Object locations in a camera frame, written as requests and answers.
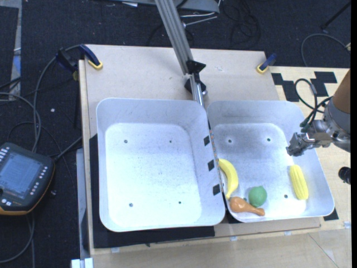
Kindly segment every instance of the wooden table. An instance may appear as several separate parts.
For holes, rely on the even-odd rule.
[[[171,48],[88,46],[104,64],[99,71],[85,61],[79,64],[89,253],[96,268],[223,267],[232,262],[272,267],[277,263],[282,266],[283,256],[290,258],[286,260],[289,267],[300,267],[300,261],[310,263],[311,267],[334,267],[336,254],[345,251],[342,247],[347,246],[347,252],[351,251],[351,230],[345,229],[351,223],[351,187],[337,175],[341,167],[350,167],[350,154],[334,145],[317,149],[317,153],[335,199],[337,220],[324,221],[321,217],[240,224],[223,220],[214,227],[213,238],[153,243],[150,247],[94,248],[89,139],[97,133],[95,109],[98,102],[107,97],[191,99],[192,96],[184,89],[185,78]],[[315,78],[315,71],[331,71],[341,82],[348,70],[270,67],[260,75],[255,68],[265,61],[264,52],[192,49],[192,54],[195,60],[207,65],[201,72],[209,92],[205,97],[206,107],[218,100],[285,100],[282,87],[274,85],[271,73],[281,73],[284,80],[295,81],[301,77]],[[337,86],[338,83],[326,84],[329,95],[333,95]],[[298,89],[300,95],[313,104],[310,89],[303,85]],[[298,105],[305,116],[309,114],[309,108],[301,102]],[[331,237],[339,242],[331,242]],[[328,258],[326,251],[334,256]],[[347,257],[338,255],[340,264],[349,265],[351,253]]]

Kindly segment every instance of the black carpet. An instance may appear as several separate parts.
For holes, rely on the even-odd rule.
[[[0,6],[0,86],[10,81],[18,9]]]
[[[214,237],[214,227],[180,227],[168,229],[149,229],[145,231],[112,232],[102,224],[99,216],[99,165],[98,137],[89,140],[90,178],[93,215],[94,248],[121,247],[137,244],[149,245],[163,241],[188,240],[192,238]]]
[[[301,45],[312,34],[325,34],[321,25],[349,0],[224,0],[218,18],[187,27],[191,47],[265,51],[277,54],[275,65],[305,66]],[[101,0],[23,0],[22,1],[22,96],[33,100],[33,90],[46,64],[61,47],[76,44],[168,46],[170,41],[154,6],[137,8]],[[180,11],[192,14],[192,11]],[[186,23],[200,18],[184,18]],[[328,35],[346,45],[351,40],[351,7],[326,29]],[[303,53],[308,66],[349,68],[350,54],[334,39],[312,36]],[[77,50],[71,55],[78,58]],[[78,83],[69,71],[49,67],[40,85],[38,111],[46,129],[38,152],[58,154],[80,134],[80,117],[75,116]],[[22,102],[0,106],[0,140],[5,142],[11,128],[32,122],[31,109]],[[16,127],[9,140],[27,149],[33,144],[32,124]],[[76,202],[75,151],[57,164],[52,190],[35,209],[36,267],[68,267],[79,257]],[[12,256],[26,244],[26,219],[0,218],[0,260]],[[31,249],[8,267],[31,267]]]

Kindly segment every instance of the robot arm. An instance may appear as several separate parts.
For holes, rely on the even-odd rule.
[[[351,70],[339,85],[335,95],[325,107],[322,120],[313,123],[294,133],[286,150],[290,156],[301,156],[305,150],[317,147],[329,147],[334,143],[337,147],[351,152]]]

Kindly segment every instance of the green ball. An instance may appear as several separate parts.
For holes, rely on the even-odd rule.
[[[267,196],[267,191],[262,186],[255,186],[249,191],[249,203],[256,208],[260,207],[266,202]]]

